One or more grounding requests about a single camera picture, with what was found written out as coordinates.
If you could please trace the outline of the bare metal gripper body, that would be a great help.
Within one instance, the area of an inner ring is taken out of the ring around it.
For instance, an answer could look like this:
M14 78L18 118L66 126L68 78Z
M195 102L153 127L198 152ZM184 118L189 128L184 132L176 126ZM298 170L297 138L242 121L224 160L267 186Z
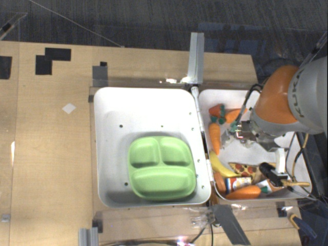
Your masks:
M251 120L242 121L235 132L235 138L237 140L249 139L253 140L254 144L252 147L258 145L266 151L275 151L277 144L274 141L274 137L264 133L256 123Z

